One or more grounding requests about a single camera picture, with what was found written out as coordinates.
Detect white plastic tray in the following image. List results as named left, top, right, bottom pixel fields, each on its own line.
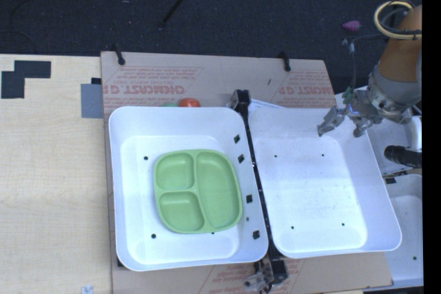
left=247, top=102, right=403, bottom=260
left=108, top=105, right=269, bottom=273

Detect black cylinder on white bracket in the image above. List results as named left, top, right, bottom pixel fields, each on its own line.
left=383, top=115, right=423, bottom=169

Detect green divided plate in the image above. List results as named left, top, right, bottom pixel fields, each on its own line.
left=152, top=149, right=243, bottom=235

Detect black block with thin wires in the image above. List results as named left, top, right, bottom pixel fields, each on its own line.
left=229, top=89, right=251, bottom=112
left=267, top=258, right=287, bottom=286

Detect white paper label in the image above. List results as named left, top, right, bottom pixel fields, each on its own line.
left=249, top=98, right=286, bottom=110

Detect purple toy grapes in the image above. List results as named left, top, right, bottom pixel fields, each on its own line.
left=342, top=20, right=362, bottom=34

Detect brown cardboard board red print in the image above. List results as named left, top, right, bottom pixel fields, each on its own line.
left=100, top=51, right=394, bottom=294

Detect red toy tomato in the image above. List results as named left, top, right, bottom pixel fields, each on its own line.
left=178, top=97, right=201, bottom=109

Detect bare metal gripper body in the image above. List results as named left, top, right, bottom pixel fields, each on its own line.
left=345, top=89, right=413, bottom=125

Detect thin black and white rod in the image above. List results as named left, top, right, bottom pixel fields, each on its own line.
left=238, top=103, right=282, bottom=275

